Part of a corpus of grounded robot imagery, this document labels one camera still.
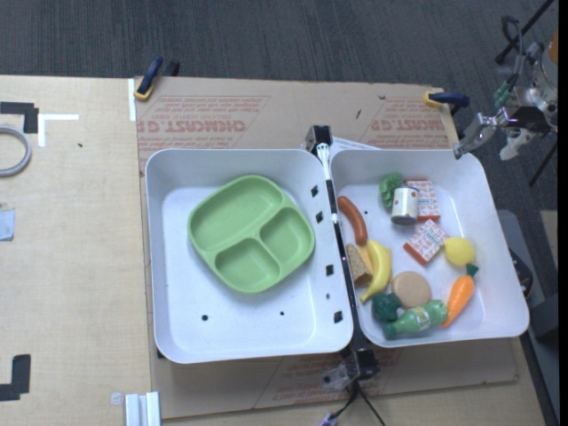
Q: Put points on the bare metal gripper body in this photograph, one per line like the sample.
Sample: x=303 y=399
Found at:
x=534 y=115

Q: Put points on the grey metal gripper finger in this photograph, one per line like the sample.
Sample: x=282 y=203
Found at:
x=517 y=142
x=478 y=132

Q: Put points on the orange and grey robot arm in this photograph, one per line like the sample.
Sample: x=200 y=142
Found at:
x=554 y=47

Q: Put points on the white plastic tray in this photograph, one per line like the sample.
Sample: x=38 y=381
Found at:
x=248 y=326
x=492 y=220

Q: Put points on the orange and white carton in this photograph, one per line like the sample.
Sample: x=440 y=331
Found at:
x=426 y=242
x=428 y=200

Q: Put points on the white can with orange dots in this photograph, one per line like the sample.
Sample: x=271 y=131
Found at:
x=404 y=204

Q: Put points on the green lettuce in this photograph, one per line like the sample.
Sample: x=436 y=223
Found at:
x=388 y=186

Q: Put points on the yellow lemon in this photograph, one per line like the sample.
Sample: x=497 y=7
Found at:
x=459 y=251

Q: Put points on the white paper sheet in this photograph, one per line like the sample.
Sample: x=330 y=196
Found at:
x=355 y=144

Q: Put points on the orange sausage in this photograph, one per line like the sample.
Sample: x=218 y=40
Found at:
x=353 y=218

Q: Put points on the thin black and white rod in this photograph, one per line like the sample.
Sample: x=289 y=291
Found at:
x=330 y=193

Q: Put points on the orange carrot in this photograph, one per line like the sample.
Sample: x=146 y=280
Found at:
x=460 y=295

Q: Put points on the yellow banana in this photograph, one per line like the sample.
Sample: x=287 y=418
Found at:
x=381 y=269

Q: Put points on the tan round biscuit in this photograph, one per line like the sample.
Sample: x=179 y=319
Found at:
x=411 y=289

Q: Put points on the yellow pizza slice brown crust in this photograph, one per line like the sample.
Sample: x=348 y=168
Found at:
x=357 y=266

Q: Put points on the green plastic bottle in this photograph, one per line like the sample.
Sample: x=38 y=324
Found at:
x=417 y=318

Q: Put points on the green broccoli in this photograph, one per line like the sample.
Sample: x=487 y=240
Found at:
x=385 y=306

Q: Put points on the brown cardboard board red print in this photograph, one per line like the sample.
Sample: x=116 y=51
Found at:
x=248 y=118

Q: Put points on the green divided plate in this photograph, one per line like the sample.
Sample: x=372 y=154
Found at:
x=235 y=218

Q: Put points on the grey tape roll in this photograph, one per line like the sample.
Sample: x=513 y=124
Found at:
x=26 y=155

